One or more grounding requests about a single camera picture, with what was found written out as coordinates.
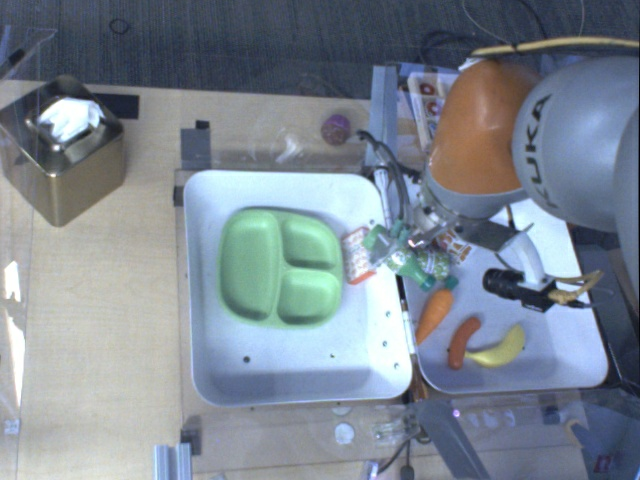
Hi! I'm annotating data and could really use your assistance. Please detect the yellow banana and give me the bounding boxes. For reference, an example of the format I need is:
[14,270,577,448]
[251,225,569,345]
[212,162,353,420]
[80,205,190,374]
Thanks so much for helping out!
[464,323,528,370]

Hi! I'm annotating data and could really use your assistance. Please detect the white box with red rings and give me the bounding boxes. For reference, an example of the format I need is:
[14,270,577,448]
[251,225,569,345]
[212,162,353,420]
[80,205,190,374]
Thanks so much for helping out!
[406,69,454,155]

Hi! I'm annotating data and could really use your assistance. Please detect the black cylinder on white bracket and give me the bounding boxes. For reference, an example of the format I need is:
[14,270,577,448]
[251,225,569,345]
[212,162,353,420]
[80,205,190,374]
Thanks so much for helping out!
[482,231,559,314]

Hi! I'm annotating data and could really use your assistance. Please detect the pale wood board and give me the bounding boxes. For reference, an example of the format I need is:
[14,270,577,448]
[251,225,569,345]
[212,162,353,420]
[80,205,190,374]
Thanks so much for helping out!
[178,86,619,474]

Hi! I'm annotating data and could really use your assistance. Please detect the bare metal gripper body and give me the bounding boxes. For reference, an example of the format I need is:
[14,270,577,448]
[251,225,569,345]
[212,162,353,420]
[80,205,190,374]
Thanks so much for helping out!
[407,204,460,250]

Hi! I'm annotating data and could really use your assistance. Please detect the white plastic tray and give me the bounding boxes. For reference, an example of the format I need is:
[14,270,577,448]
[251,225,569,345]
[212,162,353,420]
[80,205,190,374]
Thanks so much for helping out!
[182,169,414,409]
[399,187,611,396]

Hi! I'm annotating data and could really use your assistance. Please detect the purple grapes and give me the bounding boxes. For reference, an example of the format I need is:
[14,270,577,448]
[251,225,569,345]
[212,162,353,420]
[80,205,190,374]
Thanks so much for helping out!
[320,113,352,146]

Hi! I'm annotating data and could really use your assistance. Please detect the green divided plate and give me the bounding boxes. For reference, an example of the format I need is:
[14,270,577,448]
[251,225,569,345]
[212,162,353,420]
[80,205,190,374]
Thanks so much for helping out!
[218,207,346,331]

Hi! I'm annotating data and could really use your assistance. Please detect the orange and white packet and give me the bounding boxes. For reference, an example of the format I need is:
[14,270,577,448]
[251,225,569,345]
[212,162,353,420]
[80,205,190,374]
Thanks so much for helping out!
[433,228,474,265]

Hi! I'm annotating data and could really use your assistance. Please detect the red sausage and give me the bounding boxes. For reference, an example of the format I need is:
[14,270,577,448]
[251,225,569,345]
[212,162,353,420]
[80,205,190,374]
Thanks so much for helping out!
[447,316,483,371]

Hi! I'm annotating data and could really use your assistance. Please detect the orange carrot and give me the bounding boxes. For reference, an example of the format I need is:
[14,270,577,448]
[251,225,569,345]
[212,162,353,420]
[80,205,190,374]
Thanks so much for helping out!
[414,274,460,347]

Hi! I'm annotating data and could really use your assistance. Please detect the orange and white carton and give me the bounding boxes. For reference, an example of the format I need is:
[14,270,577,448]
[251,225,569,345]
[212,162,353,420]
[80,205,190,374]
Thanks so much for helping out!
[340,226,378,286]

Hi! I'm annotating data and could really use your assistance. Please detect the gold tissue box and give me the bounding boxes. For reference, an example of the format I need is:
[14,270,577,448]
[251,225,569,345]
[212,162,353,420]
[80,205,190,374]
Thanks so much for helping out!
[0,73,126,229]

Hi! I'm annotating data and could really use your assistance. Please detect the green bottle with patterned label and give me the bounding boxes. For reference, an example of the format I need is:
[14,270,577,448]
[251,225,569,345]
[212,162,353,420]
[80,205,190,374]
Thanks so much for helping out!
[385,248,452,292]

